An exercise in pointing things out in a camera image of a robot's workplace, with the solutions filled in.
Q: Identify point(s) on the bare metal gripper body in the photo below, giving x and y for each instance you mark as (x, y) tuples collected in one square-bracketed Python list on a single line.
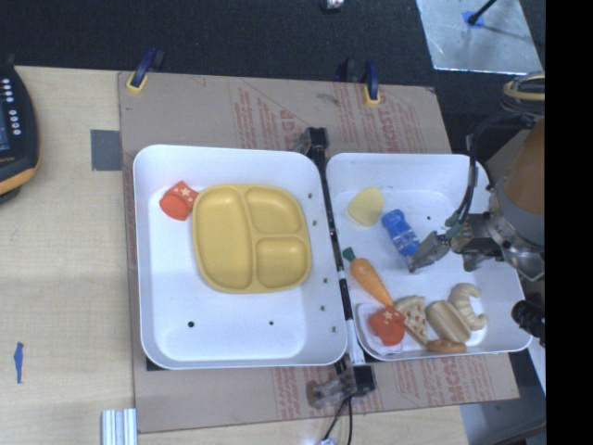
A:
[(477, 237)]

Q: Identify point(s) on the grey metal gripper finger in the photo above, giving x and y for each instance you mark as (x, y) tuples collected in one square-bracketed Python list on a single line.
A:
[(477, 260), (428, 250)]

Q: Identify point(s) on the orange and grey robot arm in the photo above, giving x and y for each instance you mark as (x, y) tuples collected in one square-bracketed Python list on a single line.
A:
[(528, 174)]

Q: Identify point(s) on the blue bottle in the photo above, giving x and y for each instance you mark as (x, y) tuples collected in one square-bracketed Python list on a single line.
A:
[(400, 232)]

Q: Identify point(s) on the beige croissant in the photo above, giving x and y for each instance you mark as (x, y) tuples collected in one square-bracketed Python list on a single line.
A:
[(468, 299)]

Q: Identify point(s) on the white plastic tray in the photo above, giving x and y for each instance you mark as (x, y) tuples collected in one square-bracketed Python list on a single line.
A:
[(231, 327), (463, 193)]

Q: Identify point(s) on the orange carrot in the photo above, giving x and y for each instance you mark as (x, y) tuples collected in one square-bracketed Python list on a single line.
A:
[(368, 276)]

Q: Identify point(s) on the beige hot dog bun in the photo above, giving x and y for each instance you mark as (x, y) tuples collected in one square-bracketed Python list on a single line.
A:
[(447, 320)]

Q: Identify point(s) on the pizza slice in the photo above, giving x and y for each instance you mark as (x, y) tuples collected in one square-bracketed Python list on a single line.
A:
[(414, 318)]

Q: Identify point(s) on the pale yellow rounded toy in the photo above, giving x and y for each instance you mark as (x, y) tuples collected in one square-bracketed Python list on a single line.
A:
[(366, 207)]

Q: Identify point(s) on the small brown bread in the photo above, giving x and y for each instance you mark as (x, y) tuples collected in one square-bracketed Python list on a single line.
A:
[(445, 346)]

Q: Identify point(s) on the thin black and white rod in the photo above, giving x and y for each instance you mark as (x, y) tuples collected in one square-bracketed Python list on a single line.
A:
[(345, 295)]

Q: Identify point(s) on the yellow divided plate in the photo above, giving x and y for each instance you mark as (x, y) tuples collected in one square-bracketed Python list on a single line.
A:
[(222, 239)]

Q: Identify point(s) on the small red and white can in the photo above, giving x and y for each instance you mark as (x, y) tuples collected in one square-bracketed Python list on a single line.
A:
[(332, 1)]

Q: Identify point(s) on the brown cardboard board red print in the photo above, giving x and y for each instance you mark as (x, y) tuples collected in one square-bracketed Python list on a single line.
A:
[(199, 109)]

